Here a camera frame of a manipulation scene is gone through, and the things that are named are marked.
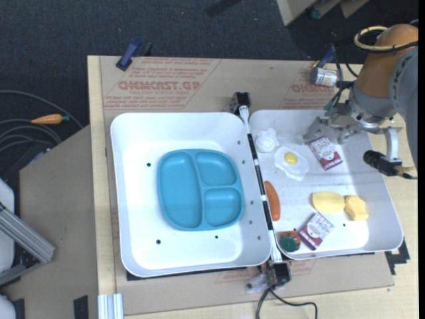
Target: fried egg toy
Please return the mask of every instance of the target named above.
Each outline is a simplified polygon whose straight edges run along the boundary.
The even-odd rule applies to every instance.
[[[274,164],[290,178],[302,181],[310,166],[308,161],[293,149],[281,146],[274,154]]]

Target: orange sausage toy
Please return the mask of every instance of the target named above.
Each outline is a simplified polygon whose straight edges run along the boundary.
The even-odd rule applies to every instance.
[[[270,213],[272,214],[272,220],[277,221],[280,219],[280,201],[278,193],[269,181],[264,182],[264,187],[266,188],[266,195],[268,205],[270,206]]]

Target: white tray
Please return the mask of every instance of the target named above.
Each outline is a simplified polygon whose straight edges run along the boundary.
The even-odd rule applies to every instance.
[[[369,218],[352,221],[346,212],[323,214],[334,226],[324,242],[312,251],[303,243],[298,251],[286,256],[295,260],[336,255],[390,251],[403,240],[402,229],[394,205],[381,173],[363,161],[363,154],[372,149],[366,132],[355,135],[335,149],[343,163],[325,171],[317,161],[302,135],[317,117],[319,110],[261,110],[250,117],[251,132],[256,139],[259,131],[274,128],[278,141],[297,151],[309,162],[309,172],[302,181],[296,181],[274,165],[274,152],[258,153],[263,180],[270,181],[278,192],[281,217],[274,221],[275,234],[281,231],[299,231],[316,212],[311,194],[332,191],[345,195],[358,195],[366,202]]]
[[[120,245],[126,269],[140,277],[260,265],[271,244],[242,120],[226,112],[129,113],[111,125]],[[157,196],[157,165],[167,152],[218,150],[235,163],[244,213],[234,225],[182,231],[165,220]]]

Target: blue clamp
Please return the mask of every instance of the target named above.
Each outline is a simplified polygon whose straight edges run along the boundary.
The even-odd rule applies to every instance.
[[[126,71],[132,63],[131,58],[135,56],[141,48],[141,40],[134,38],[130,41],[126,53],[121,57],[120,61],[117,62],[116,66],[123,71]]]

